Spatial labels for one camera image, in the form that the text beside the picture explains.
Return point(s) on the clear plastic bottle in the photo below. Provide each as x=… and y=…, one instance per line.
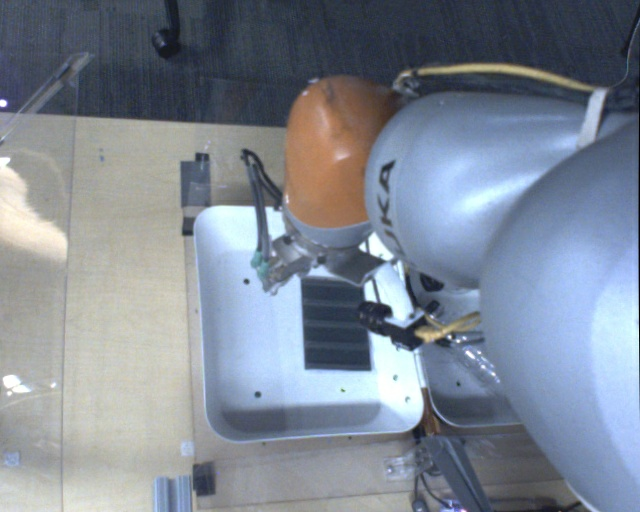
x=477, y=361

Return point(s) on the black cylinder on white bracket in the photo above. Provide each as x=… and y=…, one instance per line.
x=400, y=331

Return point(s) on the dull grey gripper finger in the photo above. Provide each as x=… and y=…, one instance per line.
x=271, y=282
x=293, y=273

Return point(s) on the white plastic tray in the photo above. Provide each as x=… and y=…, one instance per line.
x=465, y=400
x=250, y=340

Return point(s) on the dark grey ribbed rectangular pad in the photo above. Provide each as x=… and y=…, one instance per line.
x=336, y=325

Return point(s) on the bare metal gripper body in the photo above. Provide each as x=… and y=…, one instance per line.
x=296, y=254

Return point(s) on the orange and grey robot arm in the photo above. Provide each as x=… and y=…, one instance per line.
x=500, y=210

